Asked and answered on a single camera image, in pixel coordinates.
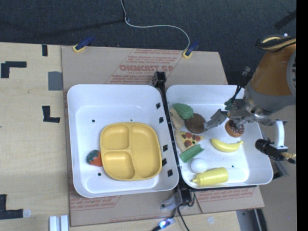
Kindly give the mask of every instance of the cardboard sheet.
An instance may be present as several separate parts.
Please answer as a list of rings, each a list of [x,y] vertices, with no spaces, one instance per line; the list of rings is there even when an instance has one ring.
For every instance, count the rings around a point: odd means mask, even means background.
[[[84,198],[76,193],[66,95],[77,84],[149,84],[156,71],[166,73],[166,89],[175,84],[227,84],[219,54],[196,51],[184,59],[181,51],[86,47],[75,53],[71,46],[65,46],[62,68],[71,226],[170,216],[171,212],[160,209],[160,201],[172,196],[173,191],[102,198]],[[196,197],[198,204],[184,208],[183,215],[264,206],[258,187],[203,191]]]

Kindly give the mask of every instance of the blue clamp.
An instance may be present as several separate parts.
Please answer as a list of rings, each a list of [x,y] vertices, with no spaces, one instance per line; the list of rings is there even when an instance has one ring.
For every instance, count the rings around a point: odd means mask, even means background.
[[[95,40],[95,37],[86,37],[79,44],[73,46],[73,50],[76,53],[83,51],[85,46],[90,45]]]
[[[183,57],[188,59],[192,56],[192,52],[199,48],[199,41],[195,41],[187,50],[183,52]]]

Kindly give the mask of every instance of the white tray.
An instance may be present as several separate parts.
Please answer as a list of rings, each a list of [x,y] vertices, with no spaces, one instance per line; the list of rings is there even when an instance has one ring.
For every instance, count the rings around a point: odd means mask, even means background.
[[[67,94],[73,183],[84,197],[147,193],[173,189],[179,173],[159,91],[148,85],[76,85]],[[148,180],[121,181],[103,167],[87,164],[87,154],[100,149],[102,129],[117,122],[141,122],[157,133],[163,165]]]
[[[195,113],[202,115],[206,121],[209,121],[218,109],[224,110],[224,103],[234,95],[235,90],[236,86],[231,85],[174,85],[167,89],[168,106],[171,108],[174,103],[187,104],[192,107]],[[241,91],[237,98],[241,98],[243,94]],[[177,148],[184,181],[195,189],[269,183],[273,177],[270,160],[267,155],[255,148],[255,142],[262,139],[258,123],[246,123],[244,134],[240,138],[233,138],[227,134],[224,128],[225,122],[200,134],[204,136],[204,139],[199,144],[205,150],[196,157],[203,158],[209,164],[209,169],[225,167],[228,171],[229,180],[224,184],[199,187],[196,183],[191,182],[195,178],[195,173],[191,171],[190,163],[184,163],[180,159],[180,150]],[[188,131],[185,125],[180,130]],[[212,146],[211,138],[227,143],[243,140],[244,143],[236,152],[224,153]]]

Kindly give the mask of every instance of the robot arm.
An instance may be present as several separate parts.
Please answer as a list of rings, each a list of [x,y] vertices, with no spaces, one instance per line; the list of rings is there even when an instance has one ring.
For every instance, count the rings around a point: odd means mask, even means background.
[[[229,135],[238,137],[240,132],[244,132],[247,122],[273,126],[276,132],[275,142],[261,139],[255,143],[256,148],[274,160],[295,163],[295,155],[289,154],[284,145],[285,122],[272,120],[270,115],[295,104],[296,38],[269,36],[259,40],[257,46],[267,52],[255,73],[251,75],[250,68],[245,68],[234,96],[225,102],[225,111],[217,110],[211,120],[205,123],[205,129],[216,127],[229,119],[225,126],[226,131]],[[244,96],[236,99],[241,88],[244,88]]]

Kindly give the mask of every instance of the yellow plate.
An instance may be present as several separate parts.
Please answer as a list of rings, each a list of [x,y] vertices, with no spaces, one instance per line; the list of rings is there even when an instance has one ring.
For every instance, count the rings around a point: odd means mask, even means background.
[[[144,123],[114,123],[101,132],[101,155],[106,174],[116,180],[145,180],[162,168],[156,132]]]

